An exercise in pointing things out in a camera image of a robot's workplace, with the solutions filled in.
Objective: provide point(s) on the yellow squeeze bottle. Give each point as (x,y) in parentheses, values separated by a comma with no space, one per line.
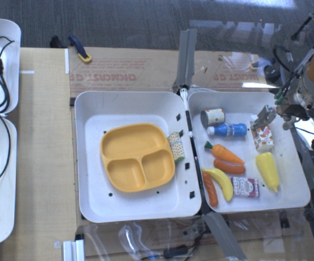
(267,168)

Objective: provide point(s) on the white can with orange dots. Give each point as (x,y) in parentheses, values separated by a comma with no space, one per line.
(215,117)

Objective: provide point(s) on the blue bottle with white cap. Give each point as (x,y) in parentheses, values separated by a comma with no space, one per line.
(231,130)

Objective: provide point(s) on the orange and white carton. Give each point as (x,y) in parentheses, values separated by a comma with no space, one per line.
(264,139)

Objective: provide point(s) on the yellow banana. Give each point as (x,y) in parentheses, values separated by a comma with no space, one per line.
(224,182)

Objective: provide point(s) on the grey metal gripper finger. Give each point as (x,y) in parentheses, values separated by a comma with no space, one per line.
(288,123)
(264,116)

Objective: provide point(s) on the brown cardboard board red print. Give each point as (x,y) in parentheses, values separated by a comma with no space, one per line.
(156,72)

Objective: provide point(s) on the orange sausage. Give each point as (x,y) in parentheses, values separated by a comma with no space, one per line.
(230,168)
(211,190)

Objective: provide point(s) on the pink and white carton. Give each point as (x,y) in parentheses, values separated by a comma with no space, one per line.
(245,187)

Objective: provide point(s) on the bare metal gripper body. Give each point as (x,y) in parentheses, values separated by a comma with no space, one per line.
(295,109)

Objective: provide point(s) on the green and yellow patterned carton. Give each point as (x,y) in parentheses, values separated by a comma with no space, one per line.
(177,148)

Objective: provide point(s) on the yellow divided plate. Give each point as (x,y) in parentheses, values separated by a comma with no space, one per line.
(135,143)

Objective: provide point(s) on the orange carrot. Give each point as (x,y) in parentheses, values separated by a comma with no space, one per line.
(224,153)

